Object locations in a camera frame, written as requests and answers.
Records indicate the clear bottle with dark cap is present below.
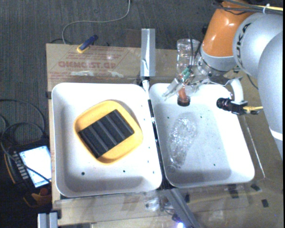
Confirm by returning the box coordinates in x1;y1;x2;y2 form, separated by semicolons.
176;38;200;107

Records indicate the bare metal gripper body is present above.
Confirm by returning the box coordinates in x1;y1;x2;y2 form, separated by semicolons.
180;55;214;84

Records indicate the black ribbed rectangular block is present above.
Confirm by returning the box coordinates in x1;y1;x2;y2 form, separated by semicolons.
77;109;135;159

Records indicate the brown cardboard board red print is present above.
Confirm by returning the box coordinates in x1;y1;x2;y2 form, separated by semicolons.
45;43;266;205

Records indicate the yellow plate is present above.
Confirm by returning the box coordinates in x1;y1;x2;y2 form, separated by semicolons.
73;100;143;164

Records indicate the black cylinder on white bracket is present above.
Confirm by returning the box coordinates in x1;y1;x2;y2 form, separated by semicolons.
216;77;249;115

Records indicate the crushed clear plastic bottle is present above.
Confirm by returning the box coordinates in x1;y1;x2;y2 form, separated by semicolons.
167;113;198;170

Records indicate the white plastic tray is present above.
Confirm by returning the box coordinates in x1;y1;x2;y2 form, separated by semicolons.
148;82;256;189
51;82;163;198

